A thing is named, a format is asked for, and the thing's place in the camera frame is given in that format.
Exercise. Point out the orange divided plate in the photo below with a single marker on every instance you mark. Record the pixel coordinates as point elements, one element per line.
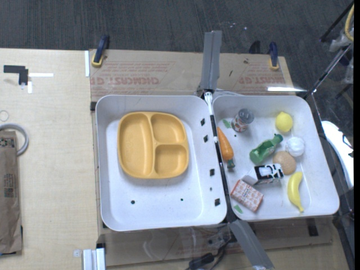
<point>135,145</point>

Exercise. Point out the orange carrot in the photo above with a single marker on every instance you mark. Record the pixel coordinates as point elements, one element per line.
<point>225,146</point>

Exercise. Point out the small can grey lid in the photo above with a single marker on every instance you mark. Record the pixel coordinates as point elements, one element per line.
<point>242,121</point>

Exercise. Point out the brown cardboard board red print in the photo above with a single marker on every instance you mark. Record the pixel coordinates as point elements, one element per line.
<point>135,77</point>

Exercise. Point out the white plastic tray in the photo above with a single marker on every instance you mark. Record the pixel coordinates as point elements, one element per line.
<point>315,184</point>
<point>157,207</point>

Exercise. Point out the green plastic bottle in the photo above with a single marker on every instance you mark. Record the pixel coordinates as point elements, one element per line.
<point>263,152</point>

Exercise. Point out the orange and white packet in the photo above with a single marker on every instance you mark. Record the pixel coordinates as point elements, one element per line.
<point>247,195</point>

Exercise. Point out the black and white milk carton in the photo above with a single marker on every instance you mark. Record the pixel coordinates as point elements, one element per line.
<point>267,174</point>

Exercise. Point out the yellow lemon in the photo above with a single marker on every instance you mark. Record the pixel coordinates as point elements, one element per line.
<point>284,121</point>

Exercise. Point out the tan bread bun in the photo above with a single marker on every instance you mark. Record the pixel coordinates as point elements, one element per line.
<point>284,162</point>

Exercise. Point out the white garlic bulb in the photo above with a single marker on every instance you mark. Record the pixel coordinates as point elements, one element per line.
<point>296,147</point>

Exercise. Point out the yellow banana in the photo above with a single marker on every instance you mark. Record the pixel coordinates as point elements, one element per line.
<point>294,190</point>

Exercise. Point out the brown paper bag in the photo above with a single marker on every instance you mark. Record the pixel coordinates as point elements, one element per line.
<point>8,195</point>

